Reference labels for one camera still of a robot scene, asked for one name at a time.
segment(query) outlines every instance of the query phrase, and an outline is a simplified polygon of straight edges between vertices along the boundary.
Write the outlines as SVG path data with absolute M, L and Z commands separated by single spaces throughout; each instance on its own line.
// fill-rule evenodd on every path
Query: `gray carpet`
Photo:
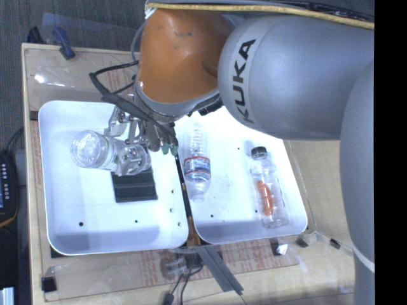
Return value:
M 111 24 L 135 30 L 142 24 L 146 0 L 0 0 L 0 147 L 23 125 L 20 47 L 29 29 L 43 30 L 43 15 L 51 13 L 80 20 Z M 279 0 L 325 3 L 374 15 L 375 0 Z M 69 37 L 73 46 L 129 50 L 129 31 L 86 32 L 76 28 Z M 16 140 L 12 149 L 23 147 Z

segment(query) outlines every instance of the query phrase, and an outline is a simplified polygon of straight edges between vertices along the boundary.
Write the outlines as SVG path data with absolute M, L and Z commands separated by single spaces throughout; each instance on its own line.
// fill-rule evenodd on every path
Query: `clear plastic bottle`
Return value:
M 124 147 L 125 142 L 122 140 L 86 130 L 75 136 L 71 146 L 71 156 L 80 167 L 115 172 L 119 163 L 118 153 Z
M 188 195 L 194 202 L 203 202 L 210 187 L 210 158 L 207 132 L 194 122 L 189 136 L 188 155 L 184 159 L 184 177 Z
M 265 228 L 283 226 L 288 223 L 288 216 L 276 167 L 263 146 L 253 148 L 251 156 L 250 174 L 258 199 L 261 223 Z

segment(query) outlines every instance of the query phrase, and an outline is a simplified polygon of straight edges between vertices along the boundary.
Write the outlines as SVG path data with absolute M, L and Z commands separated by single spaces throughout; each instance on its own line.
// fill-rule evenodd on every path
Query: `yellow cable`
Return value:
M 296 9 L 290 7 L 271 5 L 230 5 L 230 4 L 169 4 L 169 3 L 148 3 L 147 8 L 177 9 L 177 10 L 207 10 L 207 11 L 267 11 L 274 13 L 288 13 L 298 16 L 313 17 L 330 22 L 336 22 L 365 29 L 375 29 L 375 23 L 364 22 L 351 18 L 339 17 L 327 13 Z

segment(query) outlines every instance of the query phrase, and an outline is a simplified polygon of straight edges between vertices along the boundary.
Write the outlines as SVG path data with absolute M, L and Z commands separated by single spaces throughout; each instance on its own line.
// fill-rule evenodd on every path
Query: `black electronic device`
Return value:
M 7 225 L 15 218 L 17 205 L 17 176 L 6 151 L 2 151 L 0 152 L 0 227 Z

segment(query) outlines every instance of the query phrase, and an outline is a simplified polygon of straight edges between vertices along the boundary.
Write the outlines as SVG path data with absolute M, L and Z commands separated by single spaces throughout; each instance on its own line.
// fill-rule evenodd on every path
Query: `device screen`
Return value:
M 1 191 L 1 186 L 3 186 L 1 184 L 1 179 L 0 179 L 0 208 L 3 207 L 3 192 Z

